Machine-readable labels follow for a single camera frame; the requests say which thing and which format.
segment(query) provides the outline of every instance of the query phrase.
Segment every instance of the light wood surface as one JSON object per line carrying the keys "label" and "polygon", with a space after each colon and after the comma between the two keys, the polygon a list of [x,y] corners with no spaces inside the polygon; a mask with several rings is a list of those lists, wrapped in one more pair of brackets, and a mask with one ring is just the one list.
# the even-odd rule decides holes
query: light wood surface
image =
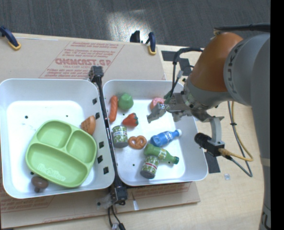
{"label": "light wood surface", "polygon": [[[162,50],[177,51],[178,46],[158,45],[158,53]],[[200,53],[190,52],[181,57],[188,58],[194,65]],[[167,80],[172,79],[172,63],[163,61],[162,65]],[[241,154],[230,125],[227,102],[216,109],[208,111],[210,115],[224,116],[221,121],[222,140],[225,148],[235,154]],[[201,202],[182,206],[140,210],[128,213],[119,213],[117,217],[127,230],[257,230],[261,218],[264,194],[263,172],[260,162],[260,152],[254,129],[251,108],[235,104],[235,122],[238,134],[245,147],[254,157],[249,162],[253,177],[247,176],[236,164],[223,157],[217,157],[220,172],[211,173],[197,181],[197,189]],[[209,123],[197,122],[199,132],[211,136]],[[244,168],[243,160],[235,158]],[[108,216],[76,219],[36,226],[16,228],[16,230],[84,230],[84,229],[111,229]]]}

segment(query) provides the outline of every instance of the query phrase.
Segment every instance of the blue bottle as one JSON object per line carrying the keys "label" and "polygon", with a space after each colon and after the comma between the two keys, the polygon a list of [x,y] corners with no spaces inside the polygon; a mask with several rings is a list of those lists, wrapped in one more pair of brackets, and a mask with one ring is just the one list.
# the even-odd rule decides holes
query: blue bottle
{"label": "blue bottle", "polygon": [[165,131],[156,136],[152,136],[150,138],[150,143],[156,147],[162,147],[170,143],[175,137],[181,136],[181,134],[182,132],[180,129],[176,129],[175,131]]}

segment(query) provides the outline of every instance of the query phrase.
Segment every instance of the green bottle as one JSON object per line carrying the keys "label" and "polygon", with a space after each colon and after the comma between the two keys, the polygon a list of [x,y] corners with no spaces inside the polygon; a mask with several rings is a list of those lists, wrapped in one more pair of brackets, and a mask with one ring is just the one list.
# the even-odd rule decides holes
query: green bottle
{"label": "green bottle", "polygon": [[153,155],[156,156],[160,161],[168,161],[173,164],[177,164],[179,162],[178,157],[171,156],[170,153],[165,149],[156,147],[151,143],[148,143],[144,148],[144,155],[146,156]]}

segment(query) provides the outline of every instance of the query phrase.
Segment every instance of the dark gray floor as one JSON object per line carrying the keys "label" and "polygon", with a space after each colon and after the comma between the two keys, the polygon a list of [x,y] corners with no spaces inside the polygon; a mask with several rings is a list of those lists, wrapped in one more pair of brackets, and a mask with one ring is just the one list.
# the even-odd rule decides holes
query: dark gray floor
{"label": "dark gray floor", "polygon": [[271,0],[0,0],[0,26],[27,34],[205,47],[214,27],[270,22]]}

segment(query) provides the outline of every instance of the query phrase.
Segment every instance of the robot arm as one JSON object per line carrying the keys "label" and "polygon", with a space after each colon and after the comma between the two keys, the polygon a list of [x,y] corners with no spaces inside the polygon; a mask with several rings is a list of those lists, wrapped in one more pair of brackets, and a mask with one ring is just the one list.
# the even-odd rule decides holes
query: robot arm
{"label": "robot arm", "polygon": [[[236,30],[266,32],[243,39],[232,32]],[[236,101],[252,108],[264,175],[264,204],[260,229],[271,229],[270,182],[270,25],[250,25],[216,28],[216,36],[201,53],[187,78],[181,93],[170,92],[170,97],[159,109],[148,116],[148,122],[170,112],[177,122],[183,116],[194,116],[201,122],[210,122],[212,137],[198,133],[195,141],[202,147],[214,146],[213,156],[221,142],[220,120],[207,110],[224,101]]]}

